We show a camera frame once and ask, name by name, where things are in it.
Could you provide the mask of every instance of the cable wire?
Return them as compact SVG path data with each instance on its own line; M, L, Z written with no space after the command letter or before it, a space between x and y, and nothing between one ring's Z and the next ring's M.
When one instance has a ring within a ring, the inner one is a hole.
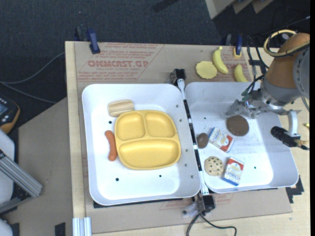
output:
M26 93L26 92L20 91L20 90L18 90L18 89L16 89L16 88L13 88L13 87L9 86L9 85L7 85L6 83L0 82L0 84L3 85L3 86L5 86L5 87L7 87L7 88L9 88L9 89L11 89L11 90L13 90L13 91L16 91L16 92L19 92L19 93L21 93L21 94L23 94L23 95L25 95L25 96L28 96L28 97L30 97L30 98L33 98L33 99L36 99L36 100L40 100L40 101L43 101L43 102L46 102L46 103L56 104L55 101L45 100L45 99L39 98L39 97L37 97L37 96L28 94L28 93Z
M16 85L16 84L20 84L20 83L23 83L23 82L26 82L26 81L29 81L31 80L32 78L34 78L35 76L37 76L39 73L41 73L43 70L45 70L55 59L57 59L58 57L62 56L63 54L65 54L65 52L62 52L60 54L58 54L57 56L55 56L54 58L52 58L46 65L44 65L41 69L39 69L37 72L35 72L33 75L23 79L23 80L20 80L20 81L13 81L13 82L6 82L6 81L0 81L0 84L13 90L13 91L16 91L20 94L23 94L27 97L30 97L30 98L33 98L33 99L36 99L36 100L39 100L39 101L43 101L43 102L46 102L46 103L50 103L50 104L56 104L55 101L51 101L51 100L46 100L46 99L42 99L40 97L37 97L37 96L34 96L34 95L31 95L29 93L26 93L26 92L23 92L21 90L18 90L16 88L13 88L11 87L10 85Z
M234 231L235 231L235 232L234 232L234 236L236 236L236 233L237 233L236 227L234 227L234 226L225 226L225 227L216 226L216 225L212 224L209 220L207 220L207 219L204 217L204 215L202 215L203 212L204 212L204 211L198 213L198 214L192 219L192 221L189 223L188 228L187 228L187 231L186 231L186 236L189 236L189 232L190 232L192 226L194 225L194 223L196 222L196 220L198 219L199 216L201 216L201 218L202 218L205 222L207 222L209 225L211 225L211 226L213 226L213 227L215 227L215 228L218 228L218 229L234 229Z
M20 80L20 81L12 81L12 82L8 82L8 81L0 81L0 82L2 84L14 85L14 84L19 84L19 83L23 83L23 82L29 81L32 78L34 78L35 76L37 76L39 73L41 73L43 70L45 70L53 61L55 61L55 59L57 59L58 57L60 57L63 54L64 54L64 52L62 52L62 53L58 54L57 56L55 56L46 65L44 65L41 69L39 69L37 72L35 72L33 75L29 76L26 79L23 79L23 80Z
M306 109L310 111L310 106L307 104L305 97L302 97L302 102L304 103Z
M266 34L269 34L269 33L271 33L271 32L275 32L275 31L277 31L277 30L281 30L281 29L288 28L288 27L289 27L289 26L291 26L291 25L294 25L294 24L300 23L300 22L305 21L305 20L308 20L308 19L311 19L311 16L307 16L307 17L305 17L304 19L301 19L301 20L299 20L299 21L293 22L293 23L288 24L288 25L284 25L284 26L282 26L282 27L279 27L279 28L276 28L276 29L270 30L270 31L265 32L265 33L262 33L262 35L266 35Z
M290 33L290 34L293 34L293 35L296 34L295 31L289 30L289 29L279 30L279 31L276 31L276 32L274 32L273 34L271 34L271 35L266 39L266 41L265 41L263 47L264 47L265 52L268 53L268 54L269 54L270 56L272 56L272 57L282 58L282 57L292 56L293 54L295 54L295 53L297 53L297 52L300 52L300 51L302 51L302 50L304 50L304 49L306 49L306 48L308 48L308 47L310 46L310 40L308 40L308 41L306 41L306 42L304 42L304 43L302 43L302 44L300 44L300 45L298 45L298 46L296 46L296 47L294 47L294 48L292 48L292 49L289 49L289 50L287 50L287 51L285 51L285 52L282 52L282 53L275 53L275 52L272 52L272 51L270 50L270 47L269 47L270 40L271 40L273 37L275 37L275 36L277 36L277 35L280 35L280 34L282 34L282 33Z
M262 60L261 55L260 55L260 51L259 51L259 49L258 49L258 47L256 45L256 42L254 41L254 39L251 36L247 36L247 39L249 39L251 41L251 43L254 45L260 62L264 65L264 67L269 69L269 66L267 66L266 63Z

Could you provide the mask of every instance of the black clamp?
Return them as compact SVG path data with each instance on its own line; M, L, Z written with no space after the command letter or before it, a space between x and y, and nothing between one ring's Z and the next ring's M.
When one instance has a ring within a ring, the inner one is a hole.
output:
M100 49L97 44L96 31L93 28L88 28L86 30L86 34L84 34L84 32L85 32L84 27L82 25L78 26L75 29L74 40L75 41L89 41L91 42L90 50L92 54L100 53Z
M261 74L265 74L267 72L266 67L260 60L249 59L249 64L254 67L258 65L260 67Z
M170 74L168 83L174 86L177 86L178 79L186 79L186 72L185 69L174 69L173 72Z

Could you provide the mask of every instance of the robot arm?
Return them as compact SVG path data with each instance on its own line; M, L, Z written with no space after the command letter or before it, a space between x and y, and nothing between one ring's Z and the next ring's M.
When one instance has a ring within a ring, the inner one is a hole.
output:
M271 52L270 39L284 32L293 35L277 53ZM310 98L310 35L282 30L272 34L266 40L264 50L274 59L267 73L261 78L260 88L249 90L250 87L248 87L242 94L242 101L236 100L226 115L245 114L251 118L257 118L261 113L266 112L287 115L289 131L275 128L272 130L272 134L279 140L280 137L287 138L286 136L289 136L289 140L299 139L297 112L286 111L283 107L293 103L299 97Z

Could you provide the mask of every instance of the table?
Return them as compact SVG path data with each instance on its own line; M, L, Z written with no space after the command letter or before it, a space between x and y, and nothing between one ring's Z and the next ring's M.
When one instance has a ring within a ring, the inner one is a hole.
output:
M200 80L197 75L195 75L192 69L193 64L197 61L208 60L211 51L216 47L209 46L186 46L186 45L154 45L154 44L108 44L102 43L101 45L107 45L105 48L109 50L120 50L121 48L128 48L134 46L134 48L139 48L140 50L146 49L143 54L143 60L147 63L139 63L142 68L137 71L136 79L128 77L125 79L125 83L134 81L137 83L156 83L165 82L165 78L169 76L168 71L172 71L174 68L184 68L187 73L187 83ZM87 60L91 57L87 50L88 43L78 43L78 42L66 42L65 52L66 52L66 76L67 76L67 93L68 93L68 117L69 117L69 142L70 142L70 160L71 160L71 185L72 185L72 207L73 207L73 217L74 218L84 218L88 215L85 197L85 186L84 186L84 169L82 167L82 137L80 134L80 128L82 122L80 121L80 90L91 82L97 82L98 77L90 74L90 77L83 76L80 78L79 86L77 79L77 67L79 66L79 72L82 74L87 73L87 68L85 67ZM246 49L243 48L243 55L245 57L244 61L248 62L248 56L246 54ZM271 62L270 57L261 51L262 57L268 64ZM112 53L111 57L118 59L119 52ZM257 59L256 53L252 49L252 56ZM146 65L151 65L154 62L159 61L160 71L155 73L154 76L152 71L154 69L144 68ZM294 109L301 109L302 112L298 115L299 117L299 127L298 132L302 135L304 140L309 139L309 130L303 126L304 123L309 122L309 114L306 111L302 101L297 100L294 104ZM286 117L281 117L281 122L283 127L288 126ZM275 214L269 216L258 216L258 217L247 217L246 219L230 219L224 221L216 221L216 225L228 226L233 225L238 230L238 235L310 235L310 154L308 151L302 151L297 148L292 149L292 153L301 176L301 180L304 186L304 193L301 196L294 196L294 203L292 204L292 213L286 214ZM110 233L97 233L95 235L109 235L109 236L123 236L123 235L185 235L187 229L187 222L183 225L171 225L162 226L146 229L137 229L129 231L120 232L110 232ZM227 232L218 230L215 228L209 228L205 223L196 223L191 230L191 235L204 235L205 233L210 233L214 235L226 235Z

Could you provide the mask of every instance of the yellow plate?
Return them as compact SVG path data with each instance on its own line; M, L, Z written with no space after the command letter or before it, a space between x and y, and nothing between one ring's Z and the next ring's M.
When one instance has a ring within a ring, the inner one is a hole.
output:
M134 170L153 170L175 164L181 156L176 126L164 112L130 111L115 123L115 140L121 162Z

